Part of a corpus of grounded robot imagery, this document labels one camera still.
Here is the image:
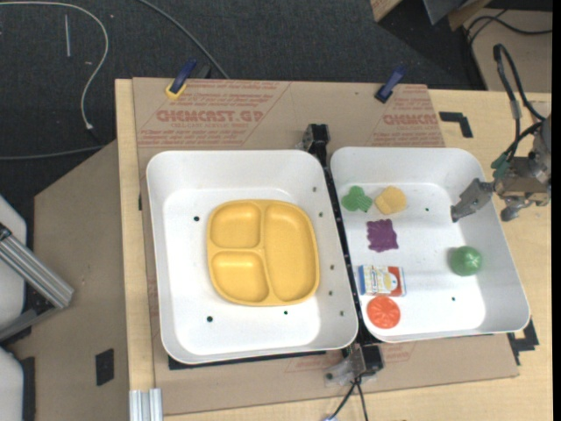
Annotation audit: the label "brown cardboard board red print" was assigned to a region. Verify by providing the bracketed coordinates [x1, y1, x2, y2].
[131, 76, 521, 417]

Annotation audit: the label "thin black rod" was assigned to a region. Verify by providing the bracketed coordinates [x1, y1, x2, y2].
[319, 146, 365, 351]

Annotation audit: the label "white blue red carton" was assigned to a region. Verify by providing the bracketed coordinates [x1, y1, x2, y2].
[357, 264, 408, 298]

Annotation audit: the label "green round toy fruit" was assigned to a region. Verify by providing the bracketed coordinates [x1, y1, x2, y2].
[447, 245, 484, 277]

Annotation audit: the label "black block with thin wires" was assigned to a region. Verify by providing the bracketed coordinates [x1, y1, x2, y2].
[323, 343, 386, 386]
[300, 123, 330, 153]

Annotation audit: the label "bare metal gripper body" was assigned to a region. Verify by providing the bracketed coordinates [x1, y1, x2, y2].
[491, 146, 553, 208]

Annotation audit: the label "yellow toy bread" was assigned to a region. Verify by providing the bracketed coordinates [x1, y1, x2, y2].
[373, 185, 408, 216]

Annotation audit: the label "yellow divided plate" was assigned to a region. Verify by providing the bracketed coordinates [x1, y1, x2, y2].
[205, 198, 321, 308]

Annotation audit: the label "white plastic tray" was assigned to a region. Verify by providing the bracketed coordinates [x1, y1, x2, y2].
[329, 146, 532, 344]
[146, 149, 359, 365]

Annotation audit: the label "orange toy orange slice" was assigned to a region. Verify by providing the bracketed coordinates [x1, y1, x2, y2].
[366, 295, 402, 330]

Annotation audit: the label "green toy broccoli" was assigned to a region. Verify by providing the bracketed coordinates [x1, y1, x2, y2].
[340, 184, 374, 213]

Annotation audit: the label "purple toy grapes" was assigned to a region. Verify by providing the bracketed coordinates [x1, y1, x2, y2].
[365, 218, 401, 253]

